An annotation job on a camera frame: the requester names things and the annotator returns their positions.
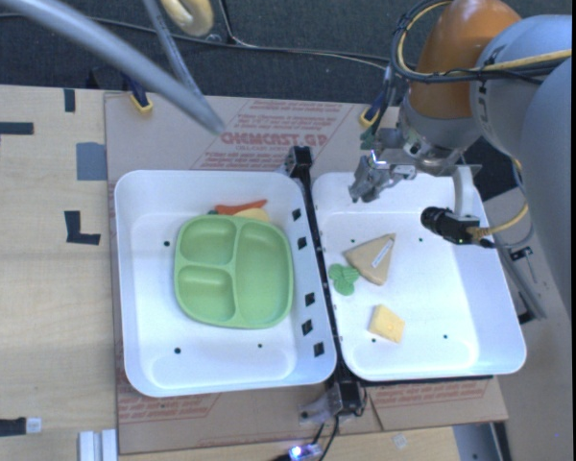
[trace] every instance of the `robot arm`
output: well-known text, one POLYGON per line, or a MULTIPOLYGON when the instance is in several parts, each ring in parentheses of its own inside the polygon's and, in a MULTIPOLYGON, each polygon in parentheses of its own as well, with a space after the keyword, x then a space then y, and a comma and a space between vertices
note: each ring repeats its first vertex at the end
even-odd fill
MULTIPOLYGON (((353 201, 369 203, 419 172, 451 176, 461 154, 483 136, 521 166, 532 222, 570 318, 571 41, 571 15, 521 19, 499 0, 422 2, 394 36, 389 82, 409 85, 396 128, 377 129, 379 118, 370 127, 371 151, 349 188, 353 201), (446 8, 412 70, 402 57, 405 36, 439 6, 446 8)), ((429 210, 421 219, 432 231, 444 222, 459 229, 455 234, 477 233, 451 225, 454 215, 429 210)))

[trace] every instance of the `toy carrot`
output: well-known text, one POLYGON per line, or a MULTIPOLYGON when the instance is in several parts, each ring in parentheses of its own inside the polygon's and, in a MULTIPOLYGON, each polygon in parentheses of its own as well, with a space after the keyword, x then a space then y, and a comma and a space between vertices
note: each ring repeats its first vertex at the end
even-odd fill
POLYGON ((240 211, 247 210, 249 208, 262 208, 266 205, 266 200, 256 200, 255 202, 250 202, 243 205, 216 205, 214 207, 215 211, 220 215, 234 215, 240 211))

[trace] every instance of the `cardboard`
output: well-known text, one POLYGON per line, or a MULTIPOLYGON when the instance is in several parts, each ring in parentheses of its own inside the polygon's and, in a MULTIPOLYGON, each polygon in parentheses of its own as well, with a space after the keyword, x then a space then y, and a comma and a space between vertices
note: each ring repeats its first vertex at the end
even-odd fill
MULTIPOLYGON (((294 145, 311 148, 312 179, 356 168, 361 156, 358 117, 366 105, 209 97, 226 123, 214 135, 161 97, 142 115, 127 93, 105 100, 111 275, 121 454, 261 443, 307 441, 318 425, 300 422, 300 405, 319 398, 323 384, 154 399, 134 390, 124 373, 112 194, 121 176, 137 169, 281 171, 294 145)), ((382 127, 393 127, 390 108, 382 127)), ((503 421, 505 404, 495 378, 369 387, 362 417, 340 435, 503 421)), ((328 422, 324 435, 331 429, 328 422)))

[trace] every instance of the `wooden tabletop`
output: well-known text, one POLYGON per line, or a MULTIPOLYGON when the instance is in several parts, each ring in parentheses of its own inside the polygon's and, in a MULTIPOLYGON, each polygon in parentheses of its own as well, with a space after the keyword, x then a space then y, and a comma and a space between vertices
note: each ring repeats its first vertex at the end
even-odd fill
MULTIPOLYGON (((0 122, 34 124, 31 135, 0 135, 0 419, 42 420, 38 434, 0 437, 0 460, 76 460, 79 432, 116 428, 107 182, 79 182, 76 165, 77 144, 105 143, 103 95, 77 90, 67 111, 62 89, 0 85, 0 122), (68 243, 66 211, 100 243, 68 243)), ((290 447, 120 459, 265 461, 290 447)), ((433 458, 459 461, 452 427, 340 436, 326 457, 433 458)))

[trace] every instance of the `green plate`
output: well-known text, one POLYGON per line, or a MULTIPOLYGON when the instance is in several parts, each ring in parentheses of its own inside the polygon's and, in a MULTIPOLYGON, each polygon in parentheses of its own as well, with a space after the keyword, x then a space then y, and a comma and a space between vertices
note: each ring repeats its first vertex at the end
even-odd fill
POLYGON ((269 328, 288 314, 293 263, 282 230, 234 215, 200 215, 180 229, 175 293, 192 319, 228 328, 269 328))

